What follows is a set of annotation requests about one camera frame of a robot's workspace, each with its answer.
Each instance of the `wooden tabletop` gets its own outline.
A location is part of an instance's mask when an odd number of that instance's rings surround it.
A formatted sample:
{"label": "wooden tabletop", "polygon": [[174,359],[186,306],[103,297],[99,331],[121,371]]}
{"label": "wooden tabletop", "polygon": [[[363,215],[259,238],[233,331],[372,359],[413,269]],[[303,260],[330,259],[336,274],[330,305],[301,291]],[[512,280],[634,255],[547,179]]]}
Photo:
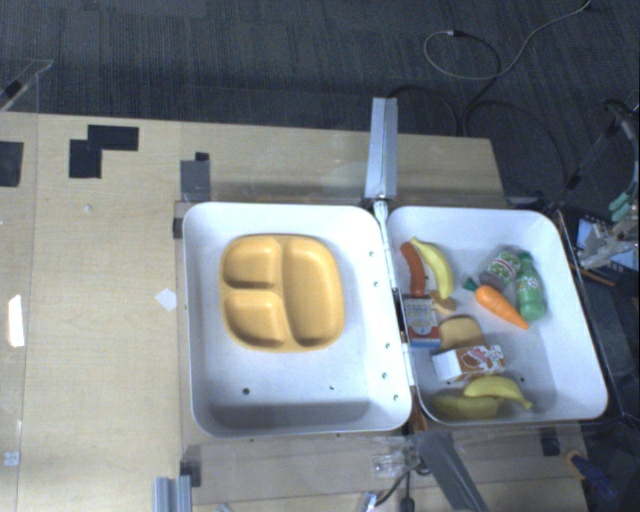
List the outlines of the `wooden tabletop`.
{"label": "wooden tabletop", "polygon": [[[139,127],[139,149],[103,152],[102,179],[70,179],[69,141],[86,139],[88,124]],[[38,171],[18,510],[151,510],[154,479],[175,477],[182,456],[177,315],[155,298],[176,290],[180,160],[210,154],[214,198],[337,193],[349,201],[364,183],[368,134],[52,115],[39,116],[37,127],[37,148],[25,144]],[[402,135],[398,152],[405,201],[504,205],[487,140]],[[18,211],[18,195],[0,194],[0,214]],[[492,510],[586,510],[579,481],[560,457],[542,456],[536,432],[502,442],[460,435],[461,456]],[[567,449],[583,448],[579,429],[560,437]],[[355,509],[353,493],[312,498],[293,489],[284,500],[255,501],[249,479],[243,495],[237,478],[258,467],[260,492],[277,492],[269,482],[282,477],[272,462],[235,460],[221,477],[220,486],[236,478],[235,512]],[[419,510],[448,510],[432,477],[413,480]],[[391,481],[377,482],[374,490]]]}

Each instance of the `white cable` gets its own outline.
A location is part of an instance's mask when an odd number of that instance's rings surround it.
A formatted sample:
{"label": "white cable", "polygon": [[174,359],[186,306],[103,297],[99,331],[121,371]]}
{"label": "white cable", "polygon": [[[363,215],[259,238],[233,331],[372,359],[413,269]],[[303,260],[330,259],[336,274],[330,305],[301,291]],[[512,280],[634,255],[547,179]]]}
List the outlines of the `white cable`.
{"label": "white cable", "polygon": [[500,71],[500,73],[496,73],[495,75],[486,75],[486,76],[458,75],[456,73],[450,73],[446,69],[441,68],[440,66],[438,66],[433,61],[433,59],[431,59],[431,57],[429,56],[429,51],[427,50],[427,45],[429,44],[429,41],[431,41],[436,36],[441,36],[441,35],[453,36],[455,34],[454,30],[439,30],[438,32],[434,32],[433,34],[431,34],[429,37],[427,37],[424,40],[424,44],[422,46],[422,51],[423,51],[424,56],[426,57],[426,59],[429,61],[429,64],[431,64],[434,68],[436,68],[438,71],[440,71],[440,73],[442,73],[444,75],[447,75],[447,76],[449,76],[451,78],[458,78],[460,80],[477,80],[477,81],[493,80],[494,78],[498,78],[498,77],[508,73],[509,71],[511,71],[511,68],[513,66],[515,66],[516,63],[520,60],[520,57],[522,57],[522,54],[524,53],[524,50],[526,49],[527,45],[529,44],[529,41],[531,41],[533,36],[535,36],[541,30],[544,30],[545,28],[553,25],[554,23],[558,23],[559,21],[566,20],[567,18],[570,18],[571,16],[575,16],[576,14],[581,13],[587,7],[589,7],[589,5],[591,5],[591,1],[592,0],[587,0],[582,5],[582,7],[580,7],[580,9],[576,9],[575,11],[570,12],[569,14],[564,14],[564,15],[558,17],[558,18],[554,18],[551,21],[548,21],[547,23],[545,23],[544,25],[541,25],[538,28],[536,28],[524,40],[524,43],[522,43],[522,47],[520,48],[520,51],[516,54],[515,58],[511,61],[511,63],[506,68],[504,68],[502,71]]}

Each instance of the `small carton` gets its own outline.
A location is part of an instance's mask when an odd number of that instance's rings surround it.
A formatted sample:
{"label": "small carton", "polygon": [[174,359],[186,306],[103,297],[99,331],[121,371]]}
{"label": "small carton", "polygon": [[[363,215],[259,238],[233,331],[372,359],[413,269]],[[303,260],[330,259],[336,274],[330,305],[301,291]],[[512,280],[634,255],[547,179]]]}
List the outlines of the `small carton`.
{"label": "small carton", "polygon": [[467,380],[502,373],[506,368],[500,345],[458,348],[431,359],[440,381]]}
{"label": "small carton", "polygon": [[414,347],[436,349],[440,347],[440,330],[433,299],[425,297],[402,299],[407,321],[407,336]]}

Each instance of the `gray floor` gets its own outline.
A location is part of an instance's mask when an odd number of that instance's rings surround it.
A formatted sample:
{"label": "gray floor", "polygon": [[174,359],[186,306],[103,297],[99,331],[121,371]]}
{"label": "gray floor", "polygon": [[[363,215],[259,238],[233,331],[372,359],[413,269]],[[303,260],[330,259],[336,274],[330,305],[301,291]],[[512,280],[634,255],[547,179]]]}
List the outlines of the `gray floor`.
{"label": "gray floor", "polygon": [[[430,33],[482,37],[504,67],[525,34],[582,1],[3,0],[0,63],[55,61],[46,112],[364,130],[373,95],[425,87],[460,117],[484,86],[431,67],[422,54]],[[638,2],[594,0],[538,34],[485,95],[528,112],[484,107],[470,122],[472,136],[493,141],[510,194],[553,195],[606,126],[602,101],[637,89],[639,25]],[[495,69],[468,39],[438,38],[430,51],[458,73]],[[402,131],[453,129],[439,98],[410,93],[400,107]],[[631,166],[619,139],[574,202],[605,211],[618,194]]]}

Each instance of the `plastic bottle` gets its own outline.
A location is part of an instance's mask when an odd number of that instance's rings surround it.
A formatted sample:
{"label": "plastic bottle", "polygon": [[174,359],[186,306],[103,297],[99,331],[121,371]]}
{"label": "plastic bottle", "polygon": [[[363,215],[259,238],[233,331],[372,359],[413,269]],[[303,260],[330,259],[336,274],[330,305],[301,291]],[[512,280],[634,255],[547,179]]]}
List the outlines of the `plastic bottle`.
{"label": "plastic bottle", "polygon": [[533,257],[528,252],[518,254],[520,272],[516,277],[516,303],[518,311],[528,322],[539,320],[546,313],[542,281],[533,268]]}
{"label": "plastic bottle", "polygon": [[487,270],[480,274],[479,280],[482,284],[488,284],[502,292],[511,280],[516,278],[519,270],[520,260],[518,257],[509,251],[500,251],[489,263]]}

